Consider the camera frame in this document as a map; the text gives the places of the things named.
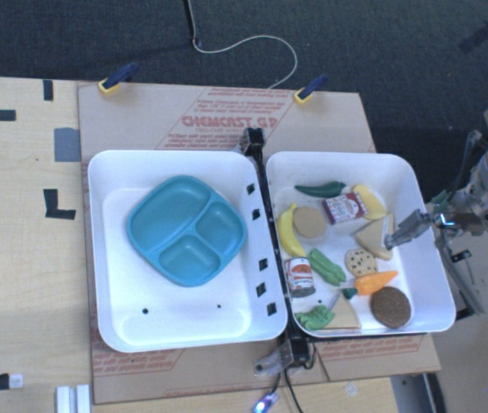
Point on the red and white carton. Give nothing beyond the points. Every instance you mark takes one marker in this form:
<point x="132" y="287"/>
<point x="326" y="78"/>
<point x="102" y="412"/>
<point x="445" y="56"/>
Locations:
<point x="343" y="208"/>

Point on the white plastic tray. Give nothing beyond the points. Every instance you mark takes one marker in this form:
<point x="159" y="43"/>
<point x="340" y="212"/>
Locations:
<point x="420" y="282"/>
<point x="183" y="316"/>

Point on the brown round patty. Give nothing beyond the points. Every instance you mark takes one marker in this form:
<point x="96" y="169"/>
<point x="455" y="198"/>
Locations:
<point x="391" y="307"/>

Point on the green bean pods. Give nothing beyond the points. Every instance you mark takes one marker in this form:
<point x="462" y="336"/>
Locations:
<point x="326" y="267"/>

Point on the brown cardboard board red print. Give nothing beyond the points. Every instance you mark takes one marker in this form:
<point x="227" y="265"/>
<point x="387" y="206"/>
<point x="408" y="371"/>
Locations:
<point x="140" y="114"/>

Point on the yellow oval toy food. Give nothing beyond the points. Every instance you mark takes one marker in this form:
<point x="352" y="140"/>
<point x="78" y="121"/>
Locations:
<point x="372" y="202"/>

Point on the tan triangular sandwich slice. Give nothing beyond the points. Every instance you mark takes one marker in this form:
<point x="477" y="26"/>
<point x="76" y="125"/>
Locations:
<point x="346" y="316"/>

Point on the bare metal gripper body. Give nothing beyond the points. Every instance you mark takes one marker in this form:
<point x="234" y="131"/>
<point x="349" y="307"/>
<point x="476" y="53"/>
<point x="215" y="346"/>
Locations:
<point x="467" y="220"/>

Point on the blue divided plate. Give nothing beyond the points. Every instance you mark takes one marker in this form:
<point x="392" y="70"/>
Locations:
<point x="170" y="217"/>

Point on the dark green chili pepper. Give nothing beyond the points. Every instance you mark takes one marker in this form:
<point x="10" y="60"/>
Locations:
<point x="319" y="189"/>

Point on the yellow banana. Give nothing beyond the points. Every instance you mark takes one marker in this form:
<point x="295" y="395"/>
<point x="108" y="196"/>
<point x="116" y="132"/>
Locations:
<point x="288" y="235"/>

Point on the red and white can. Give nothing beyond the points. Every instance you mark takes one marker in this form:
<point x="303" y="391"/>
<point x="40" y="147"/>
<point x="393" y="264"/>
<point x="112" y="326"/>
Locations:
<point x="299" y="278"/>

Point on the tan round biscuit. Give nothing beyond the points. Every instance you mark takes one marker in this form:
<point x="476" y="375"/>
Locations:
<point x="309" y="222"/>

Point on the pale yellow cheese wedge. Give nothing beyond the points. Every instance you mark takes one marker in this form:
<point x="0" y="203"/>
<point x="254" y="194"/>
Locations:
<point x="372" y="237"/>

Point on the orange carrot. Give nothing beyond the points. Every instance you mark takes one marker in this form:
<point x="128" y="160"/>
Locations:
<point x="374" y="282"/>

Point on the chocolate chip cookie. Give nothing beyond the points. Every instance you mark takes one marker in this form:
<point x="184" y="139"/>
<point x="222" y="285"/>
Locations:
<point x="360" y="263"/>

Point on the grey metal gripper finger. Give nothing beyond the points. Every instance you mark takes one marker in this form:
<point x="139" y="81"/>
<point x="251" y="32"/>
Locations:
<point x="415" y="220"/>
<point x="405" y="236"/>

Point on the green lettuce leaf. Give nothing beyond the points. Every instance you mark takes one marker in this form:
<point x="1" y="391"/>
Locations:
<point x="314" y="318"/>

